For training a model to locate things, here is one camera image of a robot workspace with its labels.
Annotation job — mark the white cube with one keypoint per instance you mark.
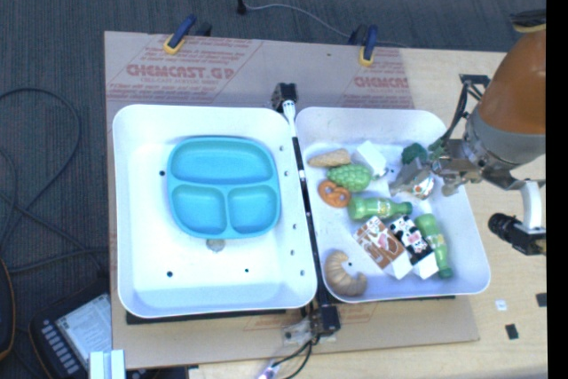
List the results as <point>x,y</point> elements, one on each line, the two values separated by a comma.
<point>370,156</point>

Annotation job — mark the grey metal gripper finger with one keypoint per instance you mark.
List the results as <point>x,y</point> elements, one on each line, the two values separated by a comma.
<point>452,187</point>
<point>408,177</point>

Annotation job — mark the green bottle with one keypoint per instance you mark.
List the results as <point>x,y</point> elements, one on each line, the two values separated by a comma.
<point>373,208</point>
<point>437,242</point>

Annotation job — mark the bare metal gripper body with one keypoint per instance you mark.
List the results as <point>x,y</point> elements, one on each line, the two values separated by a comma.
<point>461,162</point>

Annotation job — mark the white plastic tray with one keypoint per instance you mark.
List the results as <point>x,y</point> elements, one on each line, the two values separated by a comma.
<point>146,208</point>
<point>461,235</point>

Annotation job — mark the black cylinder on white bracket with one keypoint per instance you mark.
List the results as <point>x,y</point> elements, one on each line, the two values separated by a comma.
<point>530,208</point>

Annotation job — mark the green broccoli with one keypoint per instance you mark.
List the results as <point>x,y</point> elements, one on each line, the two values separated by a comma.
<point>413,152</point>

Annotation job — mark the tan croissant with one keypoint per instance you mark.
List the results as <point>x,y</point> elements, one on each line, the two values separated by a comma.
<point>344,273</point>

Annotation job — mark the brown cardboard board, red print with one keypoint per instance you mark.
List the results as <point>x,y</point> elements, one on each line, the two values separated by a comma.
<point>186,71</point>

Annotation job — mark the orange pretzel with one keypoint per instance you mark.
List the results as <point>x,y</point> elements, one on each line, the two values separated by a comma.
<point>333,193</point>

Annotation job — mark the small white printed can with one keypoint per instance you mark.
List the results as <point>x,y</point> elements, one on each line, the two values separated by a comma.
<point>423,188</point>

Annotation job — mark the tan biscuit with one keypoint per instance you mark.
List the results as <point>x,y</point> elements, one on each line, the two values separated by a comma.
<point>330,158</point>

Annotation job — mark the black and white cow carton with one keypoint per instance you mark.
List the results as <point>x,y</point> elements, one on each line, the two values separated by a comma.
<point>415,242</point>

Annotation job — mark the brown and white carton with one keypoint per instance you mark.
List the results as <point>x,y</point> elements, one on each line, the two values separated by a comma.
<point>379,246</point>

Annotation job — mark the blue divided plate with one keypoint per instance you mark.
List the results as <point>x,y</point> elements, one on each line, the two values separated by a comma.
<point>222,186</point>

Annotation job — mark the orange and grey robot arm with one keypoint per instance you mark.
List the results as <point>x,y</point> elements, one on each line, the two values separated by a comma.
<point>515,102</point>

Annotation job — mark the green grapes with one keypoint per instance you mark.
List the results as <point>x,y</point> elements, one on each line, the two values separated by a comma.
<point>350,177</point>

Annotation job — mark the thin black and white rod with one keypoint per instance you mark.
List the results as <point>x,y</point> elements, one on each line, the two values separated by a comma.
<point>302,173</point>

